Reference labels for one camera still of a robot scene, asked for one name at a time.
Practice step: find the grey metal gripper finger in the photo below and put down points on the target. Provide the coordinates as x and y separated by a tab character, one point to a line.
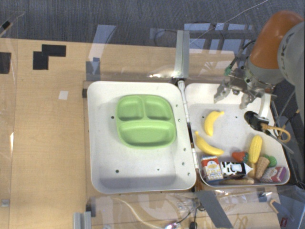
246	101
221	92

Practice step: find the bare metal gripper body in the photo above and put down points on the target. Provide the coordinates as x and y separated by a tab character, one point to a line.
243	81

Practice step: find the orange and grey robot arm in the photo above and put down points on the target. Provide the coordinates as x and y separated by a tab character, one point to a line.
269	44

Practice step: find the white plastic tray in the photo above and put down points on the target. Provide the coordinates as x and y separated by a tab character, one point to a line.
228	125
143	170

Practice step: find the yellow banana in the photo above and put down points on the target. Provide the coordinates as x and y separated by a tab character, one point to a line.
206	147
210	123

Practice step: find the yellow corn cob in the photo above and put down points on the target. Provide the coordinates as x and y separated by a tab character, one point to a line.
255	148

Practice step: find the red strawberry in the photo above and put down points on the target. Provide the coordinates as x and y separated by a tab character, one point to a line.
239	156

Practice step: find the green broccoli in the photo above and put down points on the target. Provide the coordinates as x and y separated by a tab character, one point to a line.
272	161

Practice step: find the beige ice cream cone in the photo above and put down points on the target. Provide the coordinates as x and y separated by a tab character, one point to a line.
262	167

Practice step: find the black and white milk carton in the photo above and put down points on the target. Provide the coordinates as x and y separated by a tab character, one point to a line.
234	169

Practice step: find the red and white carton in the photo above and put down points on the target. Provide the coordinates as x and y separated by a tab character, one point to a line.
211	169

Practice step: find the pink carton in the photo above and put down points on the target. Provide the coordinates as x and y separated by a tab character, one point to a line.
274	174

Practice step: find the green divided plate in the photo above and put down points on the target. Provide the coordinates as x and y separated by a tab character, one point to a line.
145	132

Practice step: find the black cylinder on white bracket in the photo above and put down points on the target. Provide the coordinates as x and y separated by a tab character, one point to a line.
255	120

